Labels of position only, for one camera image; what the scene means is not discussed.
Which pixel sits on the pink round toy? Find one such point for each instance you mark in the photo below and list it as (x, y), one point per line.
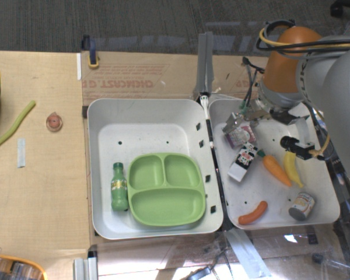
(54, 122)

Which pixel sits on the yellow-orange plate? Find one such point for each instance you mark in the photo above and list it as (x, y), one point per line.
(32, 265)

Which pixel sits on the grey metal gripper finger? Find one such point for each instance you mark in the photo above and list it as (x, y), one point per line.
(231, 123)
(254, 123)

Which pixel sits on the yellow banana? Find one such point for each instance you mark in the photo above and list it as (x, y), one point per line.
(291, 168)

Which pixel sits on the green plastic bottle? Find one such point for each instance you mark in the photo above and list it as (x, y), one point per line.
(119, 188)

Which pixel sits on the black and white carton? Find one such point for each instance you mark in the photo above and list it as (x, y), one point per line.
(243, 162)

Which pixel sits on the pink carton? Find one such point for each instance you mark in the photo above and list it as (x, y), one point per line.
(241, 136)

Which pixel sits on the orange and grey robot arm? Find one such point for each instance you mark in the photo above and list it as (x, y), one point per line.
(280, 66)

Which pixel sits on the long green bean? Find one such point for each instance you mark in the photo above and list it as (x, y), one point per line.
(13, 127)

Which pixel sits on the orange carrot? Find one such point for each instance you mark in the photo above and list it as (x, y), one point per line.
(275, 168)

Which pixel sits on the white and yellow can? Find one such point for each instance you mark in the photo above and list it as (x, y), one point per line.
(301, 206)

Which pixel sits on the orange sausage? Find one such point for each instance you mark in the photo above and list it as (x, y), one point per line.
(253, 214)

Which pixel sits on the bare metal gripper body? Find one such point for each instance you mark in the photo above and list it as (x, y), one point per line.
(261, 113)

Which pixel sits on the green divided plate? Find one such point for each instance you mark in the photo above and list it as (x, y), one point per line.
(166, 203)

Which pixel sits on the brown cardboard board, red print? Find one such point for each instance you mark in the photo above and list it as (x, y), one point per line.
(178, 74)

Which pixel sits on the white plastic tray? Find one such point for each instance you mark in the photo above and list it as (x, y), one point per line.
(268, 197)
(151, 139)

